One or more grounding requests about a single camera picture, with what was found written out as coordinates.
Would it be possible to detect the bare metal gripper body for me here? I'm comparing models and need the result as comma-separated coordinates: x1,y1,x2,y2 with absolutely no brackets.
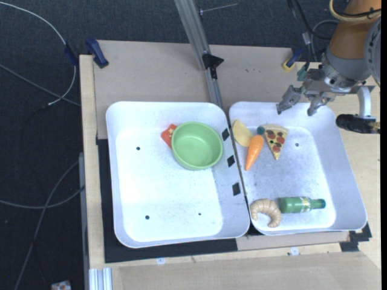
301,68,360,100

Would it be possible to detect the pizza slice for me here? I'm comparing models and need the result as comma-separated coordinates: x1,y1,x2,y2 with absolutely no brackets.
262,124,290,161

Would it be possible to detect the yellow toy slice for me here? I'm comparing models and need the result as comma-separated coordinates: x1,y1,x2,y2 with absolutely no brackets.
232,119,254,147

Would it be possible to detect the orange carrot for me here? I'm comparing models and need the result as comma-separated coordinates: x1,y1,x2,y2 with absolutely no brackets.
244,126,266,172

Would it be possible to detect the white plastic tray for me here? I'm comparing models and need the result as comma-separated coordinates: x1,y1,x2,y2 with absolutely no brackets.
228,101,368,237
105,101,251,249

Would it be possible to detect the green bowl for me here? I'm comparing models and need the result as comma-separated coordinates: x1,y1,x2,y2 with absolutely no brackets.
171,121,224,172

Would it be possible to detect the green bottle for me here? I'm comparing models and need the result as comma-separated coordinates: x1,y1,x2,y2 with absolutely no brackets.
278,196,327,214

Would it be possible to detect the tan croissant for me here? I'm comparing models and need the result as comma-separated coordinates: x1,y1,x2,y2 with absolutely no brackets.
249,198,282,229

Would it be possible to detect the orange packet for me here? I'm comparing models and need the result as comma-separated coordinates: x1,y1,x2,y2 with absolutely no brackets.
160,123,178,149

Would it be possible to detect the brown cardboard board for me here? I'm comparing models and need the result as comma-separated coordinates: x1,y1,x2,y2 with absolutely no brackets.
93,39,381,252

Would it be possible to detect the black cylinder on white bracket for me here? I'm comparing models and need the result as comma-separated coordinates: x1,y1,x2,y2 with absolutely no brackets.
335,85,381,135

